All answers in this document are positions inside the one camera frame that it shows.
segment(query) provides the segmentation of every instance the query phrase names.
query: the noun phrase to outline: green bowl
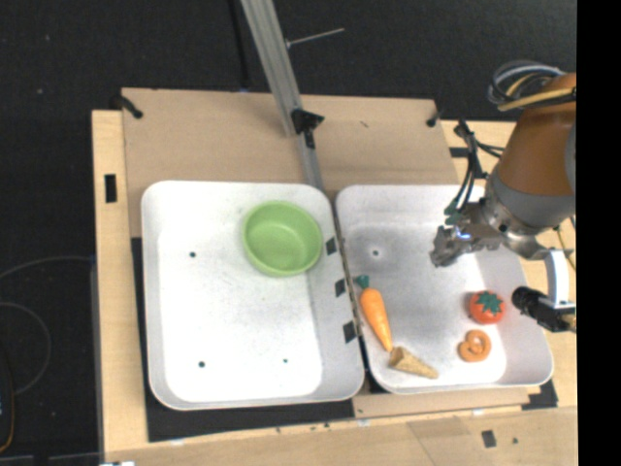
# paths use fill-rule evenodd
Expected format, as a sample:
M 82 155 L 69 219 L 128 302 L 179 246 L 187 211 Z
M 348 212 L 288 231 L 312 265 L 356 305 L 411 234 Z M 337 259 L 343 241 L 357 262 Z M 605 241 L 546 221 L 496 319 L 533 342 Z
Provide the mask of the green bowl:
M 323 236 L 314 218 L 289 202 L 271 201 L 252 209 L 244 219 L 248 260 L 273 277 L 299 275 L 321 255 Z

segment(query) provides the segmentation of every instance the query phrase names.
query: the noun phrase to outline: red tomato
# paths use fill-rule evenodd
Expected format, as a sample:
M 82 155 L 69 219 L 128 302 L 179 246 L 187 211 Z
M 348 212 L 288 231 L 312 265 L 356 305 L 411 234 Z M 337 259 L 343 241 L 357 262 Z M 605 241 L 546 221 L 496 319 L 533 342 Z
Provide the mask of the red tomato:
M 490 290 L 475 293 L 469 302 L 470 315 L 481 324 L 493 324 L 505 315 L 505 301 Z

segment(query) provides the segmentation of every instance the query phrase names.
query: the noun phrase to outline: orange carrot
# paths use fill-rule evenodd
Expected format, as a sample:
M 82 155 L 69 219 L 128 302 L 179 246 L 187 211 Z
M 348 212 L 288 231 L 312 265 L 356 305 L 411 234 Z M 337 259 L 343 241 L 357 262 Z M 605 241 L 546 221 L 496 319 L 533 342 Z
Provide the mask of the orange carrot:
M 356 281 L 362 286 L 362 294 L 360 295 L 362 312 L 381 344 L 390 352 L 392 350 L 392 335 L 381 293 L 379 290 L 369 287 L 369 277 L 366 275 L 359 276 Z

